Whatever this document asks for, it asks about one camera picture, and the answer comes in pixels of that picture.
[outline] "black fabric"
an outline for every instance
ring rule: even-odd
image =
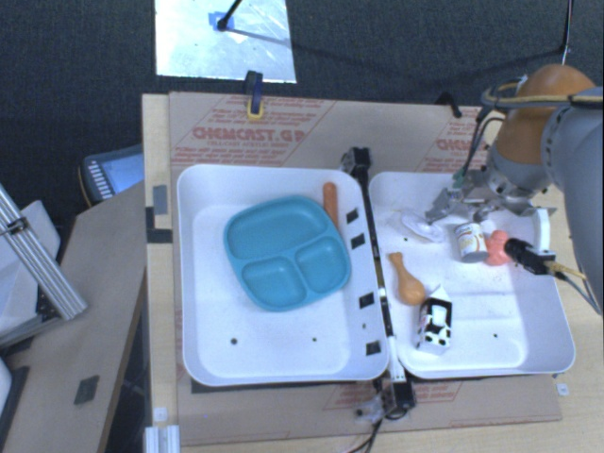
[[[567,61],[598,85],[602,1],[576,0]],[[475,105],[561,61],[567,0],[286,2],[298,83],[267,94]],[[84,210],[78,164],[141,140],[143,93],[243,88],[157,77],[154,45],[154,0],[0,0],[0,182],[19,206],[58,225]]]

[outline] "blue divided plate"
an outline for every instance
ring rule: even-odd
[[[344,242],[316,202],[288,196],[233,216],[228,259],[249,297],[267,310],[291,310],[340,290],[350,277]]]

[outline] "can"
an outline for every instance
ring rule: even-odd
[[[455,227],[455,237],[460,248],[461,261],[476,263],[489,257],[487,245],[484,242],[482,226],[478,223],[464,223]]]

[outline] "black clip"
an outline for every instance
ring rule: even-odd
[[[248,71],[243,84],[243,92],[249,96],[247,101],[247,118],[261,119],[264,114],[262,104],[262,73]]]
[[[367,175],[371,167],[371,154],[368,147],[351,147],[340,160],[340,169],[359,179],[360,175]]]
[[[10,222],[8,225],[6,225],[6,229],[0,232],[0,236],[6,235],[7,233],[14,235],[15,233],[19,233],[26,228],[29,228],[29,222],[24,216],[20,216],[14,222]]]

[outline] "metal rod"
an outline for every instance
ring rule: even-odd
[[[235,13],[235,10],[239,6],[239,4],[241,4],[242,1],[243,0],[235,0],[233,5],[231,5],[231,7],[228,9],[226,15],[216,23],[218,30],[227,30],[228,19],[233,16],[233,13]]]
[[[564,35],[562,38],[562,45],[560,46],[560,50],[562,50],[562,65],[566,63],[566,57],[570,52],[570,47],[568,45],[570,40],[570,24],[573,18],[573,6],[575,5],[575,0],[568,0],[568,8],[566,10],[566,22],[564,23]]]
[[[14,253],[36,279],[60,316],[66,320],[73,319],[86,309],[86,302],[69,284],[31,227],[17,226],[15,230],[11,229],[9,225],[21,218],[20,210],[0,185],[0,235],[5,235]]]

